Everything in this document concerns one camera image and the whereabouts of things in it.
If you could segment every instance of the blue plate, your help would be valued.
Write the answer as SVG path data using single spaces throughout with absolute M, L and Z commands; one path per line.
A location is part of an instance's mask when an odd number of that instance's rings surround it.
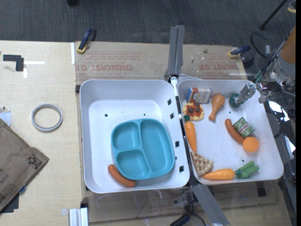
M 174 151 L 165 126 L 154 119 L 127 121 L 111 135 L 119 172 L 132 180 L 160 177 L 174 167 Z

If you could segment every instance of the toy hot dog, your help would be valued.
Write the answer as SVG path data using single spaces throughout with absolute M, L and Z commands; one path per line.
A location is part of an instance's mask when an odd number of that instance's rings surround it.
M 126 186 L 126 187 L 135 187 L 136 186 L 136 182 L 134 180 L 130 180 L 130 179 L 127 179 L 124 176 L 122 176 L 113 164 L 110 164 L 108 166 L 108 170 L 109 170 L 109 173 L 111 174 L 111 176 L 116 181 L 118 181 L 120 184 L 122 184 L 123 186 Z
M 244 138 L 235 130 L 230 119 L 225 120 L 226 129 L 234 140 L 238 143 L 243 143 Z

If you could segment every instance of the white tape mark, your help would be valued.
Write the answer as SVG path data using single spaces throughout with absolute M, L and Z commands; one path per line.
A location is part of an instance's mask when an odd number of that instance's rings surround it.
M 74 42 L 71 43 L 71 63 L 75 64 L 75 45 Z
M 45 61 L 24 61 L 25 65 L 44 65 Z
M 23 68 L 23 78 L 24 79 L 27 78 L 27 68 L 26 67 Z

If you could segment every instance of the duct tape roll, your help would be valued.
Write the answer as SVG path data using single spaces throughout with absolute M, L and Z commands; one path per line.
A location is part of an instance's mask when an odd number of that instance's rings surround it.
M 35 119 L 34 119 L 34 116 L 35 114 L 40 110 L 40 109 L 43 109 L 43 108 L 51 108 L 51 109 L 54 109 L 55 111 L 58 112 L 59 116 L 60 116 L 60 119 L 58 121 L 58 123 L 56 125 L 54 125 L 53 127 L 48 127 L 48 128 L 45 128 L 45 127 L 41 127 L 39 126 Z M 62 124 L 62 121 L 63 121 L 63 113 L 61 111 L 60 108 L 58 108 L 56 105 L 53 105 L 53 104 L 41 104 L 39 106 L 37 106 L 36 108 L 34 108 L 34 110 L 32 111 L 32 124 L 33 126 L 38 129 L 39 131 L 42 131 L 42 132 L 51 132 L 55 129 L 57 129 L 61 124 Z
M 287 11 L 290 13 L 296 13 L 296 1 L 292 1 L 288 4 Z

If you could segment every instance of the toy pizza slice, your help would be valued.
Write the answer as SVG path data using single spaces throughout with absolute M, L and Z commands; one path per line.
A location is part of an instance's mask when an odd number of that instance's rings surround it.
M 202 175 L 206 174 L 208 171 L 211 170 L 213 166 L 213 161 L 210 161 L 207 158 L 195 152 L 191 152 L 190 154 L 198 177 L 201 177 Z
M 184 115 L 189 115 L 191 121 L 199 121 L 204 118 L 204 109 L 199 102 L 186 103 L 183 106 Z

